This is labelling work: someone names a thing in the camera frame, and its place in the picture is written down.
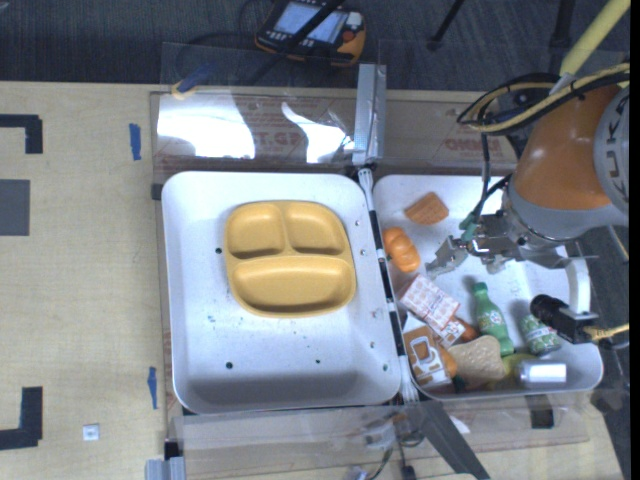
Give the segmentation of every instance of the device screen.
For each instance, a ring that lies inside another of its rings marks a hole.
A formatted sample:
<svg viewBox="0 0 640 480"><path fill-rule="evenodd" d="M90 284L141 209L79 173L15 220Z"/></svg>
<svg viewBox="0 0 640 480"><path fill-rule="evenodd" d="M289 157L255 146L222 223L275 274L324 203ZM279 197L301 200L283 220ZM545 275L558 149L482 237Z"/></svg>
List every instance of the device screen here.
<svg viewBox="0 0 640 480"><path fill-rule="evenodd" d="M320 10L315 5L302 4L299 2L289 2L282 16L276 23L274 30L286 34L295 34L300 30ZM338 32L347 19L346 12L332 12L320 23L309 35L310 39L333 43L338 36Z"/></svg>

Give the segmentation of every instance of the plastic lid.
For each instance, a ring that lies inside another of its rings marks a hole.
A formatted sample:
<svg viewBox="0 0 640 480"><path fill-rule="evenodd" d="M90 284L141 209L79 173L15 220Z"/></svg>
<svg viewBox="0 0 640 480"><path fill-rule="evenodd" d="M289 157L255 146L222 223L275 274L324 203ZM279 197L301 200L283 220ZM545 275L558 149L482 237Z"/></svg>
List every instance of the plastic lid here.
<svg viewBox="0 0 640 480"><path fill-rule="evenodd" d="M473 290L473 293L486 292L487 283L476 283L473 285L472 290Z"/></svg>

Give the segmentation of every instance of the green bottle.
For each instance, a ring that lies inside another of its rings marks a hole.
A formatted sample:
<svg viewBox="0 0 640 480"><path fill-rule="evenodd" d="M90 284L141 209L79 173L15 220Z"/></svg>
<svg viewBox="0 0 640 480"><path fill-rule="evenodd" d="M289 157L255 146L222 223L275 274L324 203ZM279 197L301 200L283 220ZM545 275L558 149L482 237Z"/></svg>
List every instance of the green bottle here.
<svg viewBox="0 0 640 480"><path fill-rule="evenodd" d="M481 334L489 334L500 342L500 355L508 356L515 352L513 341L509 338L507 323L500 308L487 294L486 283L473 285L473 296L476 299L476 319Z"/></svg>

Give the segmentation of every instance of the orange and black device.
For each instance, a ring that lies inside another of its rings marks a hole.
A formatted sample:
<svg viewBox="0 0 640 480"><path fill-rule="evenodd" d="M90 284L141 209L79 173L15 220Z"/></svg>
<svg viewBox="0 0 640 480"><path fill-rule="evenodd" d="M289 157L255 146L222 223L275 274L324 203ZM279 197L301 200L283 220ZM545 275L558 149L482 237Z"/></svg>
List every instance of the orange and black device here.
<svg viewBox="0 0 640 480"><path fill-rule="evenodd" d="M255 35L259 48L277 53L287 45L326 0L276 0L264 24ZM350 66L362 54L364 17L354 9L338 7L312 30L289 54L290 58L328 57L334 66Z"/></svg>

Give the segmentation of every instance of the beige table surface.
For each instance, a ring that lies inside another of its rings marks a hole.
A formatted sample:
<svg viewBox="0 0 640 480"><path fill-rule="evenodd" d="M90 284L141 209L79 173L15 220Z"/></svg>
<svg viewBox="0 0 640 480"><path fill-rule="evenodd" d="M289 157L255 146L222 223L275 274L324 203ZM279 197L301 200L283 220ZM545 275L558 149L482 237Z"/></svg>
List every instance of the beige table surface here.
<svg viewBox="0 0 640 480"><path fill-rule="evenodd" d="M42 386L43 439L0 451L1 479L140 479L166 434L152 179L150 85L0 83L0 113L38 114L44 154L0 128L0 178L31 180L28 237L0 237L0 429L18 426L21 388ZM134 161L129 124L140 126ZM158 409L147 386L157 369ZM600 414L585 442L479 453L492 478L622 478ZM84 441L84 425L100 439ZM419 478L452 478L440 458ZM343 478L344 468L264 476ZM454 478L471 478L453 475ZM380 479L400 478L390 466Z"/></svg>

